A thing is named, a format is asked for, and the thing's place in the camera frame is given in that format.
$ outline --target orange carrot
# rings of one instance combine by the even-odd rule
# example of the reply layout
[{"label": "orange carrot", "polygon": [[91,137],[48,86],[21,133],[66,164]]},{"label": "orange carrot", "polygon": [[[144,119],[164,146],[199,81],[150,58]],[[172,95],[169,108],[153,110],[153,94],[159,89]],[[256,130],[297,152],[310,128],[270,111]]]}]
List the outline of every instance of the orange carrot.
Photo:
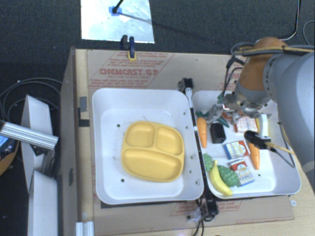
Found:
[{"label": "orange carrot", "polygon": [[259,148],[255,147],[255,145],[252,143],[249,143],[248,147],[251,151],[252,164],[254,165],[256,170],[259,170],[259,164],[260,164]]},{"label": "orange carrot", "polygon": [[207,147],[207,121],[204,117],[198,117],[197,128],[199,133],[199,138],[203,148]]}]

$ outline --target wire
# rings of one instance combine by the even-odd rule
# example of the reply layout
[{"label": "wire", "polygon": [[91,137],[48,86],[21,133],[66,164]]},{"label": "wire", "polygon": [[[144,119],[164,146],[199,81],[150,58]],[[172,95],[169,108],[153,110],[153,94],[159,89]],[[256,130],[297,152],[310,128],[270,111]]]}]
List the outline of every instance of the wire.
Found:
[{"label": "wire", "polygon": [[242,56],[253,56],[253,55],[261,55],[261,54],[277,54],[277,53],[288,53],[288,54],[295,54],[295,55],[303,55],[306,53],[311,53],[314,50],[314,47],[304,46],[304,48],[296,48],[296,47],[266,47],[266,48],[259,48],[259,49],[245,49],[236,51],[236,47],[241,47],[239,45],[235,45],[231,49],[232,55],[242,55]]},{"label": "wire", "polygon": [[49,163],[49,168],[48,168],[49,170],[51,169],[51,166],[52,166],[52,164],[51,164],[51,163],[52,163],[52,162],[53,162],[53,160],[55,160],[55,159],[56,159],[56,157],[54,156],[54,157],[50,160],[50,163]]},{"label": "wire", "polygon": [[201,224],[201,226],[202,226],[200,236],[203,236],[203,231],[204,231],[204,223],[203,223],[203,220],[200,220],[200,221],[199,221],[199,223],[198,223],[198,225],[197,225],[197,228],[196,228],[196,231],[195,231],[195,233],[194,233],[192,236],[196,236],[196,235],[197,235],[197,233],[198,233],[198,231],[199,231],[199,228],[200,228],[200,224]]},{"label": "wire", "polygon": [[2,107],[2,103],[1,103],[1,100],[0,100],[0,112],[1,112],[1,119],[4,120],[4,112],[3,112],[3,107]]},{"label": "wire", "polygon": [[294,155],[294,152],[293,152],[293,151],[291,151],[291,150],[289,150],[289,149],[286,149],[286,148],[284,148],[284,147],[278,146],[278,145],[276,145],[276,144],[273,144],[273,143],[271,143],[271,142],[265,142],[265,144],[266,144],[267,146],[269,146],[269,147],[278,148],[278,149],[281,149],[281,150],[283,150],[283,151],[285,151],[285,152],[287,152],[287,153],[290,153],[290,154],[293,154],[293,155]]},{"label": "wire", "polygon": [[305,42],[306,42],[308,45],[311,45],[311,44],[310,44],[309,41],[306,39],[306,36],[305,36],[305,27],[306,27],[306,25],[308,25],[308,24],[310,24],[310,23],[315,23],[315,21],[314,21],[314,20],[310,20],[310,21],[306,22],[306,23],[303,25],[303,31],[302,31],[304,40],[305,40]]},{"label": "wire", "polygon": [[[291,146],[290,146],[290,143],[289,143],[288,138],[287,138],[287,136],[286,136],[286,133],[285,133],[285,131],[284,131],[284,129],[283,129],[283,126],[282,126],[282,123],[281,123],[281,121],[280,121],[280,117],[279,117],[279,116],[278,116],[278,121],[279,121],[278,124],[279,124],[280,133],[281,133],[283,142],[284,142],[284,144],[285,144],[285,147],[286,147],[287,149],[289,149]],[[292,154],[289,154],[289,156],[290,156],[291,162],[292,162],[292,164],[293,164],[293,168],[295,168],[296,165],[295,165],[295,162],[294,162],[294,159],[293,159],[293,155],[292,155]]]},{"label": "wire", "polygon": [[196,201],[196,204],[198,205],[198,207],[200,207],[200,206],[202,205],[202,200],[201,200],[201,198],[196,199],[195,201]]},{"label": "wire", "polygon": [[[50,102],[49,100],[45,100],[45,99],[38,98],[38,97],[35,97],[35,98],[36,98],[37,100],[40,100],[40,101],[43,101],[43,102],[46,102],[46,103],[50,104],[50,105],[53,107],[53,108],[50,109],[50,110],[54,110],[54,109],[58,110],[58,107],[57,107],[55,104],[53,104],[52,102]],[[20,103],[21,101],[24,101],[24,100],[25,100],[25,98],[24,98],[24,99],[20,99],[20,100],[14,102],[14,103],[10,106],[10,108],[9,108],[7,114],[6,114],[8,122],[11,122],[11,121],[10,121],[10,113],[11,113],[11,110],[13,109],[13,107],[14,107],[16,104],[18,104],[18,103]]]},{"label": "wire", "polygon": [[4,118],[7,119],[7,115],[6,115],[6,112],[5,112],[5,102],[6,102],[6,99],[8,97],[8,95],[14,90],[16,89],[17,87],[19,86],[22,86],[22,85],[28,85],[28,84],[39,84],[39,85],[44,85],[44,86],[47,86],[47,87],[50,87],[51,89],[53,89],[57,94],[60,94],[60,92],[52,85],[48,84],[48,83],[45,83],[45,82],[40,82],[40,81],[27,81],[27,82],[20,82],[20,83],[17,83],[11,87],[9,87],[7,90],[5,90],[1,95],[0,97],[2,97],[4,94],[4,99],[3,99],[3,104],[2,104],[2,113],[4,115]]},{"label": "wire", "polygon": [[207,217],[205,217],[205,218],[203,219],[203,221],[210,222],[210,221],[212,221],[214,218],[215,218],[214,216],[211,216],[210,219],[207,219]]},{"label": "wire", "polygon": [[36,78],[30,78],[30,79],[26,79],[26,80],[23,80],[23,81],[19,81],[15,84],[13,84],[12,86],[8,87],[5,91],[3,91],[1,94],[0,94],[0,97],[2,97],[8,90],[10,90],[12,87],[16,86],[16,85],[19,85],[20,83],[23,83],[23,82],[28,82],[28,81],[35,81],[35,80],[47,80],[47,81],[52,81],[52,82],[56,82],[56,83],[59,83],[59,84],[63,84],[61,81],[58,81],[58,80],[55,80],[55,79],[51,79],[51,78],[45,78],[45,77],[36,77]]},{"label": "wire", "polygon": [[292,164],[291,164],[291,163],[290,163],[288,160],[286,160],[286,159],[284,158],[284,156],[281,155],[275,148],[272,148],[271,151],[274,152],[274,153],[276,153],[279,157],[281,157],[281,158],[282,158],[288,165],[290,165],[292,168],[295,168],[295,164],[294,164],[292,158],[291,158],[291,161],[292,161]]},{"label": "wire", "polygon": [[247,48],[247,49],[252,49],[252,47],[254,46],[254,44],[253,43],[249,43],[249,42],[241,42],[241,43],[238,43],[238,44],[235,44],[235,45],[233,45],[232,46],[232,48],[231,48],[231,54],[232,55],[234,55],[233,54],[233,52],[234,52],[234,49],[236,49],[236,48]]},{"label": "wire", "polygon": [[280,40],[282,40],[282,41],[289,40],[289,39],[293,38],[293,37],[297,34],[297,28],[298,28],[299,17],[300,17],[301,2],[302,2],[302,0],[297,0],[297,8],[296,8],[296,16],[295,16],[295,25],[294,25],[294,31],[293,31],[293,33],[291,34],[290,37],[287,37],[287,38],[284,38],[284,39],[280,39]]},{"label": "wire", "polygon": [[20,162],[24,163],[23,160],[18,155],[15,155],[15,158],[18,159]]},{"label": "wire", "polygon": [[241,70],[241,69],[243,69],[242,67],[236,67],[236,68],[234,68],[233,70],[232,70],[232,72],[230,73],[230,75],[229,75],[229,77],[228,77],[228,79],[226,80],[226,78],[227,78],[227,74],[228,74],[228,72],[225,74],[225,85],[224,85],[224,88],[223,88],[223,91],[222,91],[222,97],[224,97],[224,95],[225,95],[225,91],[226,91],[226,89],[227,89],[227,86],[228,86],[228,84],[230,83],[230,81],[231,81],[231,79],[232,79],[232,76],[233,76],[233,73],[236,71],[236,70]]}]

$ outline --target yellow divided plate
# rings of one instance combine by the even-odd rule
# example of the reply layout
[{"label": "yellow divided plate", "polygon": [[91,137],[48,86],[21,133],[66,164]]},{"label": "yellow divided plate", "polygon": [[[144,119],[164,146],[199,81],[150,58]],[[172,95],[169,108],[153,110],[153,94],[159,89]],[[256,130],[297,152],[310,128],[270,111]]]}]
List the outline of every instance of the yellow divided plate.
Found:
[{"label": "yellow divided plate", "polygon": [[132,123],[123,140],[122,164],[131,175],[156,182],[171,182],[184,167],[182,135],[174,128],[156,122]]}]

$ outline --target gray carpet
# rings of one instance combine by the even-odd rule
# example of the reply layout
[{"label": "gray carpet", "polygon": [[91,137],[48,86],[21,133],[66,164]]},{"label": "gray carpet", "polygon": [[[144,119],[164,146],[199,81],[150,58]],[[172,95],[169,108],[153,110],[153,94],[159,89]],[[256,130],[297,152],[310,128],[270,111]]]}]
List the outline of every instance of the gray carpet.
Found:
[{"label": "gray carpet", "polygon": [[[156,43],[137,44],[137,50],[228,54],[238,42],[290,35],[297,0],[150,0],[150,6]],[[315,0],[302,0],[298,34],[289,45],[305,44],[302,28],[314,15]],[[62,80],[71,46],[119,49],[117,42],[82,40],[80,20],[80,0],[0,0],[0,92],[27,78]],[[313,24],[306,35],[314,44]],[[35,86],[17,90],[9,103],[26,92],[58,104]],[[13,122],[20,121],[22,107],[12,112]],[[27,235],[27,215],[22,162],[15,159],[0,177],[0,236]]]}]

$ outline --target yellow banana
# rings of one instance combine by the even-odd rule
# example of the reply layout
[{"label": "yellow banana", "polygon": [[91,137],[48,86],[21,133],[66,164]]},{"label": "yellow banana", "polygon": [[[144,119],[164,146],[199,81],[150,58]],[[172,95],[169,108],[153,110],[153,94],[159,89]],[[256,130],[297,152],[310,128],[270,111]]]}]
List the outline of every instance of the yellow banana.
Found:
[{"label": "yellow banana", "polygon": [[217,160],[213,161],[213,167],[211,171],[209,172],[210,180],[217,191],[227,196],[231,196],[232,190],[221,179],[220,174],[219,174],[219,169],[217,167],[217,163],[218,163]]}]

